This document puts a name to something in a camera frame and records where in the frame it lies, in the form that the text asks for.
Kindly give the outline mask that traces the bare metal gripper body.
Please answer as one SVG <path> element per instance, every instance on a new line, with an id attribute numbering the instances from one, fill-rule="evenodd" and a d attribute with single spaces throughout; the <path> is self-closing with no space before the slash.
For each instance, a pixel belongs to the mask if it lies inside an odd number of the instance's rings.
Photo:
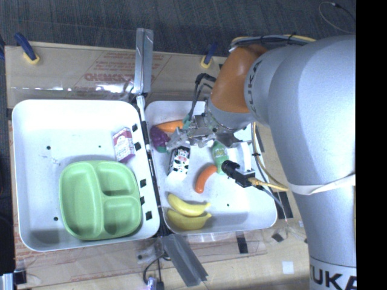
<path id="1" fill-rule="evenodd" d="M 187 115 L 183 119 L 183 130 L 188 138 L 208 137 L 212 141 L 218 141 L 226 147 L 232 147 L 239 139 L 235 136 L 236 130 L 217 122 L 211 114 Z"/>

